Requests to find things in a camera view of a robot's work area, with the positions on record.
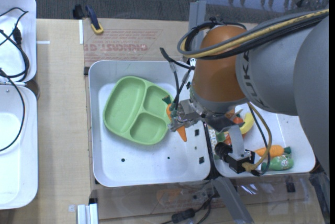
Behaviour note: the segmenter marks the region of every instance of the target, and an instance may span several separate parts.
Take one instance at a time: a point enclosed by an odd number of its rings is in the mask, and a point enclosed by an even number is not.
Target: cardboard surface
[[[232,182],[244,205],[257,205],[265,211],[275,204],[288,201],[292,203],[304,201],[312,208],[312,200],[316,198],[308,174],[259,177],[253,182],[246,178],[239,178]],[[215,189],[210,181],[197,181],[182,184],[102,188],[92,191],[91,198],[98,201],[99,219],[106,220],[173,214],[189,208],[197,209],[213,194]],[[224,209],[226,205],[217,195],[214,196],[211,207],[220,208],[221,213],[226,212]],[[315,217],[320,217],[316,208],[314,210]]]
[[[88,202],[84,58],[78,26],[77,20],[37,19],[38,191],[27,206],[2,211],[1,224],[73,224],[76,205]]]
[[[188,22],[100,18],[104,28],[96,35],[90,19],[83,19],[85,66],[99,60],[164,60],[159,47],[181,60],[179,39],[188,31]]]

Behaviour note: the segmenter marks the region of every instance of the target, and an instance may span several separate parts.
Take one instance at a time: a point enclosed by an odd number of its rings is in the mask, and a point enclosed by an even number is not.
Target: orange object
[[[225,116],[230,119],[231,117],[233,117],[235,114],[235,109],[230,110],[229,112],[225,113]]]
[[[246,30],[238,26],[216,26],[203,38],[200,48],[228,40]],[[236,78],[236,55],[225,59],[197,59],[192,87],[201,98],[211,102],[234,102],[245,98]]]
[[[241,117],[235,117],[232,121],[237,125],[243,123],[243,119]]]
[[[224,140],[224,143],[227,145],[231,145],[231,138],[229,134],[227,134],[226,139]]]
[[[280,145],[271,145],[270,148],[270,157],[274,158],[277,156],[281,156],[284,154],[284,152],[286,151],[286,149],[289,149],[289,147],[287,148],[283,148]],[[255,150],[255,153],[257,153],[259,156],[263,156],[264,152],[266,151],[266,147],[260,148],[258,150]]]
[[[167,108],[166,108],[166,114],[168,115],[169,119],[171,120],[171,112],[170,112],[170,106],[171,106],[171,103],[168,104]],[[182,138],[182,140],[184,142],[187,141],[187,137],[186,137],[186,130],[185,130],[185,126],[180,126],[178,129],[177,129],[178,133],[179,133],[179,136]]]

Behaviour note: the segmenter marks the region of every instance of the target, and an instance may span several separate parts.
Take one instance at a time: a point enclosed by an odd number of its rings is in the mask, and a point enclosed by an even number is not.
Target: wooden table
[[[0,211],[1,224],[75,224],[76,205],[88,204],[91,173],[84,51],[79,33],[78,20],[37,19],[37,40],[46,41],[37,44],[39,187],[27,206]],[[281,223],[322,223],[314,189],[308,189],[307,194],[303,200],[247,208],[256,223],[279,219]],[[170,214],[101,223],[161,223],[169,218]],[[218,208],[206,223],[234,221],[226,208]]]

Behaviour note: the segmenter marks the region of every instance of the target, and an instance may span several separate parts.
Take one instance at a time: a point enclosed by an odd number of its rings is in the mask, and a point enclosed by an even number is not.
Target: metal bracket
[[[235,223],[254,223],[230,179],[226,177],[217,177],[213,180],[213,185],[221,199],[224,201]]]
[[[206,14],[206,2],[197,1],[190,3],[189,6],[189,19],[188,19],[188,30],[198,26],[205,21]],[[200,44],[204,38],[204,34],[199,32],[193,41],[193,49],[199,49]]]
[[[76,224],[98,224],[98,205],[78,205],[76,218]]]

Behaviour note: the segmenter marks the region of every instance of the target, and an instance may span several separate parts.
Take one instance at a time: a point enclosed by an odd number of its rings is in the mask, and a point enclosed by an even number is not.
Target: carrot
[[[232,121],[237,125],[243,123],[243,119],[240,117],[235,117]]]
[[[169,119],[171,120],[171,112],[170,112],[170,106],[171,106],[171,103],[168,104],[167,108],[166,108],[166,114],[168,115]],[[185,126],[180,126],[178,129],[177,129],[178,133],[179,133],[179,136],[182,138],[182,140],[184,142],[187,141],[187,136],[186,136],[186,130],[185,130]]]
[[[235,114],[235,109],[230,110],[229,112],[225,113],[225,116],[230,119]]]
[[[263,148],[260,148],[258,150],[255,150],[255,153],[257,153],[259,156],[263,156],[263,154],[264,154],[265,151],[266,151],[266,147],[263,147]],[[283,148],[280,145],[271,145],[271,148],[270,148],[270,157],[274,158],[276,156],[283,155],[284,152],[290,153],[291,152],[290,147]]]
[[[247,133],[242,134],[242,138],[244,138],[247,135]],[[230,134],[227,134],[226,139],[224,140],[224,143],[227,145],[231,145],[231,138]]]

